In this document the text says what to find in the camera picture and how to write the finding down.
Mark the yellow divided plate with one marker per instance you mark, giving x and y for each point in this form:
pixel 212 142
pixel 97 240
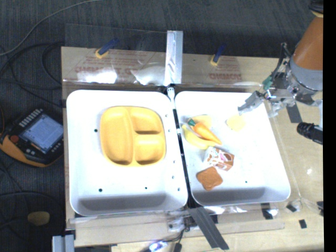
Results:
pixel 115 135

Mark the brown bread slice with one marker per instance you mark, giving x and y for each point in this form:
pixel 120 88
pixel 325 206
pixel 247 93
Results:
pixel 209 178

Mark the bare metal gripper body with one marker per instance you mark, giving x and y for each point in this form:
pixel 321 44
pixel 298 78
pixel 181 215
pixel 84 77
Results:
pixel 282 85

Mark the black cylinder on white bracket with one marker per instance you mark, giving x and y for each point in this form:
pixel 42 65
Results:
pixel 310 131

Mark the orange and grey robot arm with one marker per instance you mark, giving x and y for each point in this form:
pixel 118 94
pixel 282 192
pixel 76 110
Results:
pixel 309 43

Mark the white plastic tray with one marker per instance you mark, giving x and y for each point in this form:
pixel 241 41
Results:
pixel 86 151
pixel 252 156

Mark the pale yellow round biscuit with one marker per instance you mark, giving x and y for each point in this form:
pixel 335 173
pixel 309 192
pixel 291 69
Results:
pixel 236 123

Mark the brown and white carton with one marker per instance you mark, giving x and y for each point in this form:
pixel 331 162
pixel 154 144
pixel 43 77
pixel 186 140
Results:
pixel 219 158

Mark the yellow banana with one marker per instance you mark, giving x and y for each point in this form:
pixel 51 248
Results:
pixel 193 140

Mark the brown cardboard board red print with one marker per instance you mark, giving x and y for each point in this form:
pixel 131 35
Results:
pixel 296 167

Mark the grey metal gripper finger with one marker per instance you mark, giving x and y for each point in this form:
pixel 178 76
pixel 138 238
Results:
pixel 280 105
pixel 251 102

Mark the orange carrot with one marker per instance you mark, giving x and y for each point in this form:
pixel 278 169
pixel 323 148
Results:
pixel 206 132

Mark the yellow toy wedge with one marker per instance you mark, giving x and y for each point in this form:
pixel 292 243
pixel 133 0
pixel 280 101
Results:
pixel 205 119

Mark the thin black and white rod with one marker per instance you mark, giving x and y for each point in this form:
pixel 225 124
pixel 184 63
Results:
pixel 181 140

